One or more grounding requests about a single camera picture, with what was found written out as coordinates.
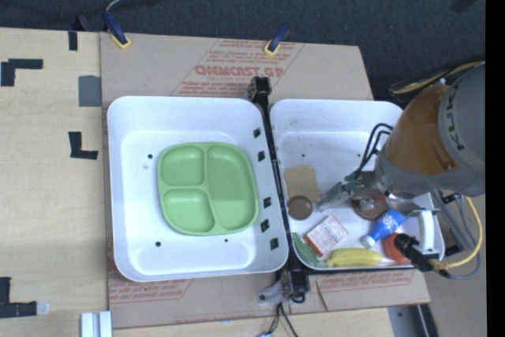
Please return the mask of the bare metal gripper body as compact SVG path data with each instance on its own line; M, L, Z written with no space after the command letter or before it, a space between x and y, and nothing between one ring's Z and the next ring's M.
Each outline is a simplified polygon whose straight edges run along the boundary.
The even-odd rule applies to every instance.
M358 199L371 197L375 200L373 210L417 210L413 196L393 185L389 179L379 172L362 171L350 191L351 204L357 210Z

